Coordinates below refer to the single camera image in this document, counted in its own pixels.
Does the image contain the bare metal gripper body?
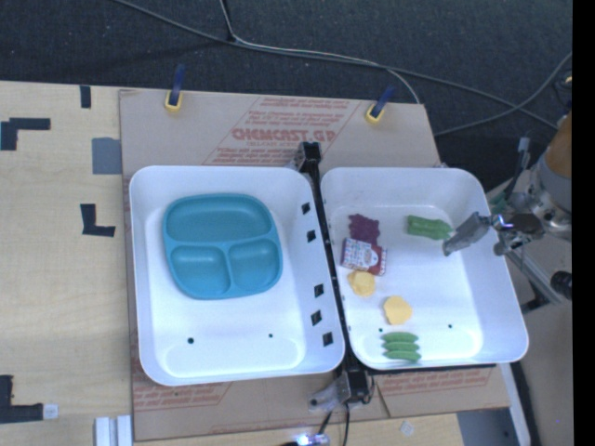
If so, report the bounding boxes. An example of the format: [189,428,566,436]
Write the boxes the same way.
[490,191,574,245]

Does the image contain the green pea pods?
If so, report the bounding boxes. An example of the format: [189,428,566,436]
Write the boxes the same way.
[380,331,423,363]
[406,214,454,242]

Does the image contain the white plastic tray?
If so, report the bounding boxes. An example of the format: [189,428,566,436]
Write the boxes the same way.
[127,164,347,387]
[320,165,530,372]

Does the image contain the purple grapes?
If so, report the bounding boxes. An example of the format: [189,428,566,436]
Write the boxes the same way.
[347,213,382,243]

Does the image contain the yellow biscuit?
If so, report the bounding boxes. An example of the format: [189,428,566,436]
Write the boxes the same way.
[382,295,414,326]
[347,269,377,298]

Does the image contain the white and red carton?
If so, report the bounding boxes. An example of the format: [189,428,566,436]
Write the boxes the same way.
[339,237,389,277]

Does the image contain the thin black rod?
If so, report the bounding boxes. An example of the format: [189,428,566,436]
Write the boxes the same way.
[308,158,360,376]

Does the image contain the blue divided plate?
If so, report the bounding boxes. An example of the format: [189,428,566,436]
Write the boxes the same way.
[161,192,284,301]

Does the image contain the brown cardboard board red print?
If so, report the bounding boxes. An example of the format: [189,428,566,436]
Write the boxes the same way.
[118,88,513,442]

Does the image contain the black cylinder on white bracket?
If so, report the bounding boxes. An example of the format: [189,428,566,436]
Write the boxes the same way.
[549,270,574,302]

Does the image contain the black block with thin wires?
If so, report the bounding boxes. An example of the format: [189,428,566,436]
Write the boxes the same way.
[340,368,374,406]

